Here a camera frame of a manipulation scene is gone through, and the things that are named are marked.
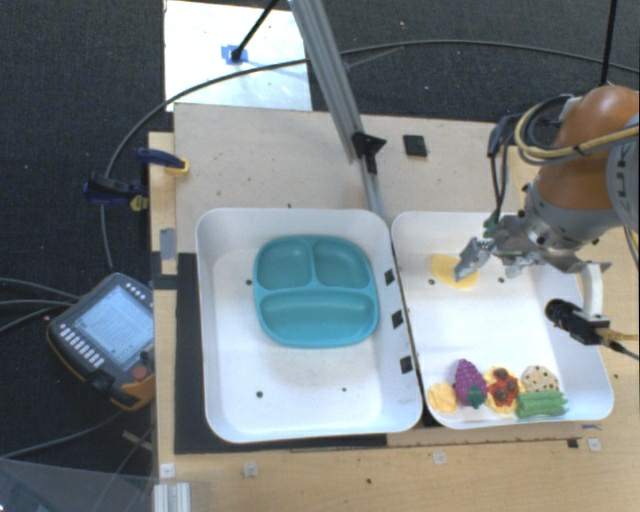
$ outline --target blue clamp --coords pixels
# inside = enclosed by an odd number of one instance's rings
[[[138,162],[143,164],[162,165],[164,170],[170,174],[187,174],[189,172],[189,161],[186,158],[178,158],[159,149],[138,148],[136,158]]]
[[[84,198],[91,204],[100,206],[132,206],[132,201],[149,196],[148,187],[140,182],[124,182],[106,178],[95,172],[82,187]]]

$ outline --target dark floor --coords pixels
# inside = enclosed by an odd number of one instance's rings
[[[472,41],[597,60],[604,50],[608,1],[326,0],[325,5],[340,49],[430,41],[360,65],[371,54],[348,59],[365,113],[496,121],[558,93],[584,92],[600,80],[597,63]],[[104,171],[130,127],[164,99],[162,22],[161,0],[0,3],[0,277],[82,294],[106,275],[99,212],[83,201],[82,184],[90,172]],[[639,22],[640,4],[620,1],[614,63],[637,68]],[[611,68],[609,79],[638,88],[637,72]],[[323,108],[315,85],[313,103]],[[138,177],[132,148],[144,144],[146,131],[170,128],[169,115],[154,118],[134,137],[114,175]],[[107,219],[116,268],[148,280],[146,216],[113,208]],[[27,297],[42,298],[0,287],[0,301]],[[0,325],[31,310],[3,307]],[[45,344],[45,327],[40,317],[0,334],[0,454],[82,430],[116,412],[56,360]],[[131,447],[120,438],[123,429],[140,434],[149,421],[145,408],[24,460],[111,472]],[[150,469],[149,454],[140,452],[124,471]]]

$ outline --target blue divided plate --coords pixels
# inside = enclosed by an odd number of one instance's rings
[[[337,237],[290,236],[265,244],[253,267],[260,325],[284,345],[351,345],[378,325],[369,260]]]

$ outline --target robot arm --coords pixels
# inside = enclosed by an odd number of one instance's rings
[[[547,308],[547,316],[564,327],[568,318],[577,319],[572,325],[586,322],[581,334],[570,332],[593,344],[602,341],[599,333],[608,327],[601,311],[600,274],[610,264],[584,262],[576,252],[613,227],[638,231],[638,93],[605,86],[562,101],[561,124],[551,146],[528,145],[526,140],[540,106],[519,119],[513,133],[516,145],[521,156],[541,170],[525,189],[523,209],[517,215],[500,216],[498,207],[499,218],[490,218],[493,229],[482,240],[471,239],[454,275],[456,280],[469,275],[491,255],[501,259],[507,277],[540,264],[579,273],[583,308],[567,303],[563,308],[562,301],[556,301]],[[491,140],[499,138],[509,140],[494,131]]]

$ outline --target wooden board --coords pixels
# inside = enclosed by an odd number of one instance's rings
[[[363,116],[387,140],[376,158],[385,220],[410,210],[494,208],[486,140],[492,125]],[[349,163],[328,113],[179,104],[176,152],[191,172],[176,183],[178,249],[194,252],[198,219],[223,207],[367,208],[358,162]],[[421,135],[427,158],[405,154]],[[505,210],[515,209],[509,197]]]
[[[318,114],[320,123],[325,122],[321,119],[323,115]],[[306,130],[317,129],[313,126],[315,119],[316,115],[310,115],[305,121],[310,126],[305,125],[298,131],[307,133]],[[438,150],[442,160],[430,155],[432,160],[420,160],[407,167],[389,170],[389,176],[384,178],[381,175],[381,183],[386,187],[384,201],[387,216],[395,217],[403,206],[406,210],[432,207],[445,211],[472,211],[471,206],[477,205],[478,209],[481,207],[489,211],[492,202],[490,188],[483,185],[477,189],[479,191],[464,192],[455,190],[451,182],[438,182],[438,179],[443,180],[448,173],[452,173],[451,169],[458,169],[463,173],[463,184],[467,183],[464,172],[478,172],[482,175],[481,179],[490,184],[482,136],[482,133],[488,133],[488,126],[451,121],[410,121],[416,124],[384,117],[365,119],[367,128],[370,125],[385,127],[391,123],[394,127],[387,128],[387,133],[410,133],[410,129],[426,133],[428,141],[441,137],[445,144]],[[445,134],[452,138],[448,143]],[[460,140],[468,144],[460,145]],[[172,150],[172,142],[172,137],[166,134],[152,134],[150,139],[152,147],[169,151]],[[240,141],[236,138],[236,142],[229,143],[224,151],[241,152],[247,143],[247,139]],[[336,151],[341,151],[337,136],[335,143]],[[437,146],[432,146],[432,152],[436,151]],[[458,155],[458,152],[464,151],[469,154],[464,157]],[[397,152],[390,151],[387,156],[391,158],[392,153]],[[447,165],[447,158],[458,164]],[[470,162],[468,166],[459,163],[460,159],[465,158]],[[512,185],[514,190],[519,190],[523,183],[535,176],[536,170],[516,159],[511,160]],[[438,166],[434,164],[434,168],[430,168],[429,165],[434,161],[439,162]],[[431,175],[425,167],[433,171]],[[416,176],[421,172],[420,178],[427,183],[431,181],[430,185],[440,184],[441,188],[436,189],[440,193],[428,197],[417,194],[420,197],[413,199],[396,198],[394,194],[406,194],[408,197],[412,191],[417,191],[419,180]],[[170,227],[171,222],[175,221],[175,183],[181,178],[167,176],[161,168],[152,166],[150,184],[154,250],[159,247],[160,230]],[[355,187],[357,180],[352,180],[350,183]],[[215,182],[209,184],[209,187],[215,186]],[[221,198],[225,194],[224,189],[220,191],[219,196],[215,192],[211,194],[211,190],[203,192],[208,197],[205,199],[207,204],[196,204],[196,209],[222,205]],[[283,191],[283,197],[286,197],[287,189]],[[476,193],[478,202],[474,203],[472,196]],[[250,194],[235,201],[230,199],[229,204],[224,205],[253,206],[249,198]],[[517,207],[519,199],[514,193],[509,208]],[[469,202],[460,206],[456,202],[458,200]],[[178,233],[179,246],[182,243],[181,247],[188,248],[190,243],[181,238],[179,230]],[[585,252],[594,260],[613,261],[612,269],[604,276],[605,311],[612,317],[613,327],[637,333],[638,278],[621,232],[614,230],[607,233],[597,247],[589,247]],[[171,261],[163,261],[163,272],[175,272],[172,265],[174,263]],[[638,364],[611,351],[603,351],[603,359],[615,394],[614,411],[609,418],[595,425],[560,423],[528,426],[531,429],[510,427],[464,432],[417,428],[389,436],[390,447],[381,449],[176,456],[173,453],[175,292],[156,291],[154,300],[158,358],[158,468],[159,471],[167,467],[174,469],[173,480],[191,482],[194,510],[386,511],[425,510],[430,507],[462,510],[473,504],[473,510],[494,511],[501,508],[500,503],[503,502],[498,501],[498,497],[505,494],[505,489],[509,490],[509,508],[521,511],[622,511],[632,509],[640,499],[640,474],[636,467],[640,456],[640,438],[637,435],[640,428]],[[637,343],[635,347],[634,344],[630,346],[637,351]],[[577,448],[568,447],[568,438],[578,439]],[[589,438],[597,439],[601,450],[592,451]],[[436,463],[441,462],[443,457],[446,459],[444,464]],[[245,463],[257,464],[257,477],[244,475]]]

